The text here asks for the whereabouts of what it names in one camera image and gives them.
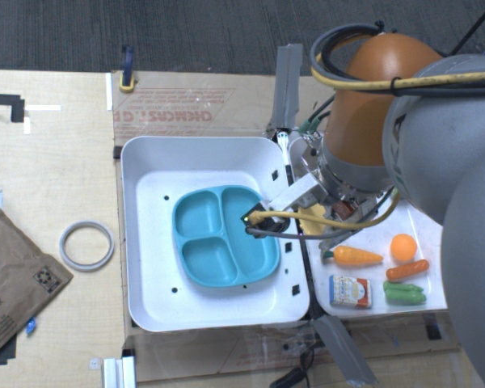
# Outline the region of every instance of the blue plate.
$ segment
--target blue plate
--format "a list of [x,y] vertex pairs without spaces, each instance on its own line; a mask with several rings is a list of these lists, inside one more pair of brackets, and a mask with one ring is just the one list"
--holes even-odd
[[178,200],[172,228],[192,280],[226,287],[255,282],[275,271],[280,261],[276,238],[255,238],[241,221],[260,200],[257,192],[237,185],[205,188]]

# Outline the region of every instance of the white ring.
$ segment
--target white ring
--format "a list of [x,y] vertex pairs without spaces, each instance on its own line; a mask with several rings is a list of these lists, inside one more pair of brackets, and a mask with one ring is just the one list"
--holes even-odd
[[[97,229],[99,231],[102,231],[104,235],[108,238],[109,241],[109,249],[108,253],[97,263],[92,263],[92,264],[81,264],[74,262],[66,253],[65,249],[65,243],[66,239],[77,229],[81,229],[83,227],[92,227],[94,229]],[[115,239],[113,238],[112,232],[103,224],[98,221],[94,220],[83,220],[83,221],[77,221],[74,224],[71,224],[66,228],[66,230],[63,232],[61,235],[61,238],[59,239],[59,252],[61,253],[61,257],[63,258],[63,261],[68,264],[71,268],[74,268],[75,270],[79,270],[81,272],[93,272],[94,270],[97,270],[98,268],[101,268],[104,266],[110,258],[113,256],[113,251],[115,250]]]

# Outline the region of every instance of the wooden table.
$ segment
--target wooden table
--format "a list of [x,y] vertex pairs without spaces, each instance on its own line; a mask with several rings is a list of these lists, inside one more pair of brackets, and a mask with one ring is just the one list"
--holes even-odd
[[[29,112],[30,134],[10,122],[10,107],[0,106],[0,188],[8,217],[59,260],[63,230],[84,219],[106,224],[118,249],[114,131],[105,74],[0,70],[0,94],[21,95],[28,106],[61,106],[60,111]],[[67,248],[78,261],[90,263],[105,253],[106,241],[94,230],[82,230],[70,237]],[[120,357],[124,343],[121,287],[119,251],[96,272],[74,272],[70,284],[36,316],[34,333],[18,334],[16,358],[0,365],[0,387],[100,387],[96,365]],[[376,358],[369,364],[384,387],[483,387],[461,350]],[[143,386],[261,387],[287,371]],[[334,364],[317,366],[311,384],[348,386]]]

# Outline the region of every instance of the white plastic tray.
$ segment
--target white plastic tray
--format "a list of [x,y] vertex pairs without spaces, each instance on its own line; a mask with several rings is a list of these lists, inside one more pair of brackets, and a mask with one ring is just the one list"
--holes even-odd
[[[385,211],[389,205],[383,205]],[[401,200],[395,211],[377,226],[363,229],[341,244],[373,251],[384,257],[380,264],[357,268],[339,266],[333,259],[321,260],[318,241],[308,242],[308,252],[314,278],[314,289],[320,306],[328,313],[340,318],[371,317],[383,314],[421,310],[447,309],[444,289],[441,280],[440,225],[422,214],[405,200]],[[417,241],[415,260],[427,259],[429,270],[412,278],[406,278],[402,283],[413,283],[424,289],[426,302],[416,306],[394,306],[386,302],[382,284],[386,279],[386,270],[399,264],[390,255],[391,239],[399,233],[412,235]],[[329,276],[351,276],[370,279],[372,287],[372,306],[356,308],[351,306],[331,305],[329,302]]]
[[[188,192],[243,185],[271,200],[286,188],[275,143],[263,137],[137,137],[125,144],[121,165],[129,311],[137,325],[179,331],[288,323],[305,315],[310,299],[296,240],[279,240],[280,264],[265,279],[208,288],[187,276],[172,236],[172,209]],[[288,232],[296,233],[294,223]]]

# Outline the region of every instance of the orange ball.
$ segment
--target orange ball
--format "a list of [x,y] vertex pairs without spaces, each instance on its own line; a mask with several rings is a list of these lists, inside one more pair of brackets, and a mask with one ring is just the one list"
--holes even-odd
[[408,262],[415,257],[417,241],[409,234],[397,234],[390,244],[391,255],[399,262]]

